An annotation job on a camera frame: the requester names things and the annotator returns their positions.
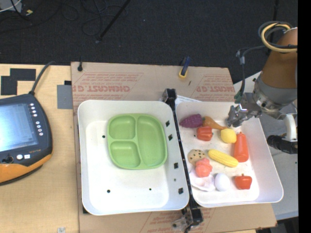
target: white cable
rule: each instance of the white cable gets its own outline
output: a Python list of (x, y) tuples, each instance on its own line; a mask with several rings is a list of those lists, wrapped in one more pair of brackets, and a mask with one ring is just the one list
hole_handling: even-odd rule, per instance
[[(18, 0), (18, 1), (16, 2), (16, 4), (14, 4), (14, 6), (18, 5), (21, 1), (22, 1), (22, 0)], [(7, 10), (9, 10), (9, 9), (12, 9), (12, 8), (14, 8), (14, 6), (12, 5), (11, 7), (8, 7), (8, 8), (6, 8), (6, 9), (0, 10), (0, 12), (7, 11)]]

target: yellow lemon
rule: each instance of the yellow lemon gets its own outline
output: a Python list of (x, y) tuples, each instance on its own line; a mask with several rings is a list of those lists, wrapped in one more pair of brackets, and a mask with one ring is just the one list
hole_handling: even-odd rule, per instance
[(226, 143), (235, 143), (237, 141), (237, 135), (233, 129), (221, 130), (220, 137)]

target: orange bottle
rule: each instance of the orange bottle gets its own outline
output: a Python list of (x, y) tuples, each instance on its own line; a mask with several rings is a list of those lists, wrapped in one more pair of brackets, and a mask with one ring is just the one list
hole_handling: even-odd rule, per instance
[(248, 146), (246, 136), (240, 132), (237, 134), (237, 141), (234, 144), (233, 157), (239, 162), (245, 162), (248, 160)]

